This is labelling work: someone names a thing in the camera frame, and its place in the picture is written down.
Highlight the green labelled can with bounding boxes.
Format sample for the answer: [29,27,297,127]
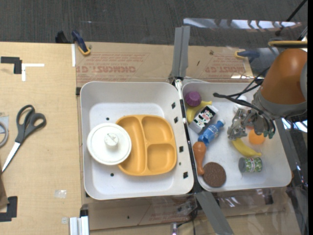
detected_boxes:
[238,157,263,174]

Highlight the blue plastic bottle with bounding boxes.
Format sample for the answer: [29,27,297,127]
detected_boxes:
[197,119,226,147]

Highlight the orange divided plate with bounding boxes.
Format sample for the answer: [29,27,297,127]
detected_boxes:
[115,115,178,177]

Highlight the brown cardboard board red print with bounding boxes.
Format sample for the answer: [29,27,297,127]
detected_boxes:
[74,42,295,231]

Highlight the orange ball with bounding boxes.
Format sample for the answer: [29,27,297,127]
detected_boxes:
[248,128,266,145]

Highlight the brown round biscuit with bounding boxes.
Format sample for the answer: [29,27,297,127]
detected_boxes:
[202,162,227,188]

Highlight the white cow print carton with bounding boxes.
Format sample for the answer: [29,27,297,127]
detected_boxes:
[189,105,219,135]

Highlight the brown chicken drumstick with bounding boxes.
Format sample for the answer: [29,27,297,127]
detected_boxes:
[192,141,207,176]

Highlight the white plastic tray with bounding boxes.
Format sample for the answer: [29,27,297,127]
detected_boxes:
[181,82,292,193]
[80,81,195,201]

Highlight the yellow banana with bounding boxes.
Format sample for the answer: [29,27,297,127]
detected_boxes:
[231,137,262,157]
[186,100,213,124]

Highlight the purple cup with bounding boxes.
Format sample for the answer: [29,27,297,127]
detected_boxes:
[184,91,202,108]

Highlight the grey handled scissors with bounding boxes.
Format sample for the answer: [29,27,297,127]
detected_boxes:
[1,104,47,173]

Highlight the white round lidded pot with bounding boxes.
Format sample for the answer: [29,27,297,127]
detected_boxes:
[86,122,133,166]

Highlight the grey tape roll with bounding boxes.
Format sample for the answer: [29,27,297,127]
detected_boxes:
[0,113,10,148]

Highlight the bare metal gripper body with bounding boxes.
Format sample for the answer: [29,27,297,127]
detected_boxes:
[232,108,266,136]

